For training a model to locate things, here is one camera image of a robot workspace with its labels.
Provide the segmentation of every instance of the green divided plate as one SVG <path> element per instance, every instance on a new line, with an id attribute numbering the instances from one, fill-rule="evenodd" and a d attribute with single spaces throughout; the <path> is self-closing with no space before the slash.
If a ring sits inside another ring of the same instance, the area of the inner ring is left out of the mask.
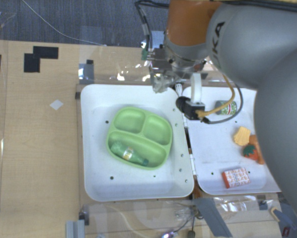
<path id="1" fill-rule="evenodd" d="M 172 127 L 167 120 L 143 109 L 126 107 L 114 116 L 106 145 L 109 153 L 117 160 L 134 167 L 154 170 L 167 160 L 172 139 Z M 132 147 L 141 157 L 148 159 L 148 165 L 144 167 L 116 156 L 110 150 L 116 141 Z"/>

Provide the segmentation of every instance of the green can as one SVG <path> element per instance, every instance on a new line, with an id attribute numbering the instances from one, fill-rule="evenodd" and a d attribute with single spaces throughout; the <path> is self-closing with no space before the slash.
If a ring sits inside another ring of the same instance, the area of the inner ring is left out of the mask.
<path id="1" fill-rule="evenodd" d="M 216 101 L 215 108 L 220 107 L 225 104 L 227 101 Z M 234 115 L 237 112 L 237 104 L 236 102 L 232 102 L 222 110 L 216 112 L 217 115 Z"/>

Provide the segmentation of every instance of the green bottle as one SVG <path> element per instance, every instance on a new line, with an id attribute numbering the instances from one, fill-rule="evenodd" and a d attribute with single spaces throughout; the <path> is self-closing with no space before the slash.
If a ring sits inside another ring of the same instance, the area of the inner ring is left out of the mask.
<path id="1" fill-rule="evenodd" d="M 139 156 L 132 147 L 126 146 L 120 141 L 116 141 L 112 144 L 111 151 L 115 155 L 119 156 L 120 158 L 126 161 L 130 161 L 132 163 L 139 164 L 144 167 L 146 167 L 149 163 L 147 159 L 144 159 L 141 156 Z"/>

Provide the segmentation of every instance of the white cord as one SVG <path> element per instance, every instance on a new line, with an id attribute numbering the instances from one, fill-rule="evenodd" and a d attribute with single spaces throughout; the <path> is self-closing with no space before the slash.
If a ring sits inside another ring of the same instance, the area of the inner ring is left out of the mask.
<path id="1" fill-rule="evenodd" d="M 77 38 L 74 38 L 74 37 L 71 37 L 71 36 L 68 36 L 62 32 L 60 32 L 59 30 L 57 30 L 54 26 L 52 26 L 50 23 L 48 23 L 41 15 L 39 15 L 28 3 L 26 3 L 25 0 L 21 0 L 24 4 L 26 4 L 32 11 L 33 13 L 35 13 L 38 17 L 41 18 L 41 20 L 43 20 L 47 25 L 49 25 L 52 29 L 54 29 L 57 33 L 69 38 L 69 39 L 72 39 L 72 40 L 76 40 L 76 41 L 81 41 L 81 42 L 86 42 L 86 43 L 90 43 L 90 44 L 95 44 L 95 45 L 99 45 L 99 46 L 106 46 L 104 44 L 100 44 L 100 43 L 97 43 L 97 42 L 91 42 L 91 41 L 85 41 L 85 40 L 81 40 L 81 39 L 77 39 Z"/>

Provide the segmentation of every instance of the red and white box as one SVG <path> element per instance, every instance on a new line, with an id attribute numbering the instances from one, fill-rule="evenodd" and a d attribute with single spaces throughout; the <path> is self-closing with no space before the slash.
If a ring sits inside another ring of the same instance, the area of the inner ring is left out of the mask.
<path id="1" fill-rule="evenodd" d="M 248 172 L 245 168 L 234 169 L 222 173 L 227 188 L 239 187 L 250 183 Z"/>

